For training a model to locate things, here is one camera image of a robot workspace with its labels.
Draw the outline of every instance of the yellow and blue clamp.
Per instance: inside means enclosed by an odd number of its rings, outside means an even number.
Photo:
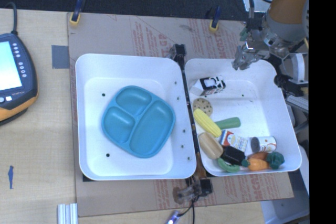
[[[220,11],[221,8],[219,6],[211,7],[205,15],[207,19],[212,19],[210,21],[209,30],[213,33],[218,30]]]
[[[84,5],[85,5],[85,0],[77,0],[75,10],[74,12],[71,13],[70,19],[69,19],[72,25],[77,25],[79,23],[80,13],[83,10]]]

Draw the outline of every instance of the wooden table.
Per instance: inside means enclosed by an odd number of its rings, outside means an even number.
[[[0,223],[57,223],[57,205],[76,203],[69,69],[53,69],[52,45],[68,45],[66,12],[18,10],[17,31],[38,72],[39,97],[0,126]],[[0,34],[13,30],[13,11],[0,9]],[[13,166],[13,188],[8,171]],[[171,210],[82,217],[78,223],[158,224]],[[195,208],[195,223],[264,223],[260,202]],[[190,210],[179,224],[192,223]]]

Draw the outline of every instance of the white can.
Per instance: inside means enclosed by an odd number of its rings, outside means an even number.
[[[252,137],[251,149],[256,152],[273,152],[277,148],[277,141],[273,136]]]

